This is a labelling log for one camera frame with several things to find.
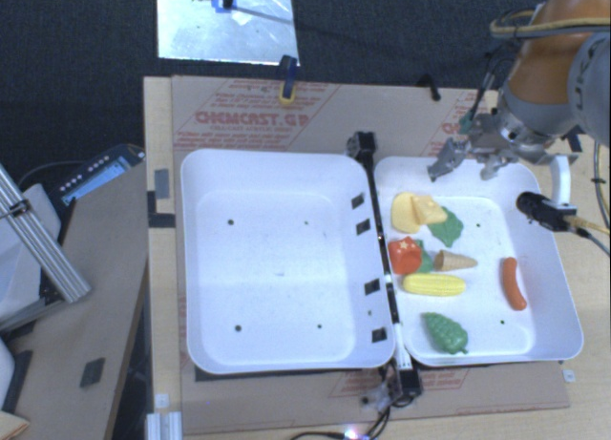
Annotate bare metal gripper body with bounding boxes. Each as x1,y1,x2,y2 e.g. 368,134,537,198
465,112,558,166

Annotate yellow cheese wedge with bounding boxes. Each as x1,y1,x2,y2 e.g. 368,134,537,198
411,195,448,226

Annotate yellow toy potato chip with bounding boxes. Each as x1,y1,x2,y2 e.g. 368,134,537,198
390,191,427,235

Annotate green lettuce leaf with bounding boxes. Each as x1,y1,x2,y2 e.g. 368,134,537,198
425,205,465,248

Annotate tan ice cream cone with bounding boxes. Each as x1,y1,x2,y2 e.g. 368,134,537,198
432,249,479,273

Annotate small green toy vegetable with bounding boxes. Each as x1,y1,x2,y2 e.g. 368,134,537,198
413,239,435,274

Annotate red bell pepper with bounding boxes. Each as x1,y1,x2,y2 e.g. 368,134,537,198
387,236,424,277

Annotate thin black and white rod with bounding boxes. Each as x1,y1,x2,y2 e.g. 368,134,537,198
361,155,413,368

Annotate orange sausage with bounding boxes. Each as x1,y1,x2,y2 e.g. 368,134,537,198
500,256,529,312

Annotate yellow corn cob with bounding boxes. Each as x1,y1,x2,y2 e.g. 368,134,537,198
401,272,468,299

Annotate white plastic tray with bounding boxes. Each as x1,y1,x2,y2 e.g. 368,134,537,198
372,156,585,367
179,147,398,375

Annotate green grapes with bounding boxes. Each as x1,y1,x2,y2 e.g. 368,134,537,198
420,311,470,356

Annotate brown cardboard board red print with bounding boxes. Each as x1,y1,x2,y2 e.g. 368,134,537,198
170,75,572,435

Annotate black cylinder on white bracket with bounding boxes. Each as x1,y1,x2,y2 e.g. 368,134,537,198
516,153,579,233

